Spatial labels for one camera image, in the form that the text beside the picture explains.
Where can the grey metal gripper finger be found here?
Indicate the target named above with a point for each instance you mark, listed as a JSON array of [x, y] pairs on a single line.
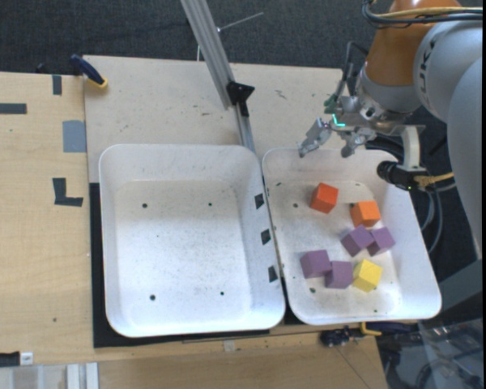
[[354, 142], [315, 138]]

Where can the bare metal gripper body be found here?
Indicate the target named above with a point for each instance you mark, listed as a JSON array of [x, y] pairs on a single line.
[[368, 114]]

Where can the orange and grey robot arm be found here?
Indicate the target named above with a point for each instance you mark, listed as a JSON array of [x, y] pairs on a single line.
[[437, 67]]

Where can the red-orange cube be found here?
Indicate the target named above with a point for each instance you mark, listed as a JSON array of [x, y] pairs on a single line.
[[323, 199]]

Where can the orange cube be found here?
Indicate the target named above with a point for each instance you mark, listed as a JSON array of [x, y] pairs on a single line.
[[365, 214]]

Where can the white plastic tray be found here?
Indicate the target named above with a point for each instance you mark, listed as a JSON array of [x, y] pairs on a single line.
[[308, 233], [178, 241]]

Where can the purple cube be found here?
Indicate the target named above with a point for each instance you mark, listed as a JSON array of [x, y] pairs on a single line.
[[382, 240], [315, 263], [339, 274], [356, 241]]

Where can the yellow cube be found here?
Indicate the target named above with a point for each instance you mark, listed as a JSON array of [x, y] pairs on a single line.
[[366, 276]]

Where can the pale wood board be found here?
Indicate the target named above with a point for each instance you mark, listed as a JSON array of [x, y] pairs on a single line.
[[162, 103]]

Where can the black cylinder on white bracket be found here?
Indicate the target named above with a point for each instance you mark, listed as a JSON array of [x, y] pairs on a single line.
[[397, 172]]

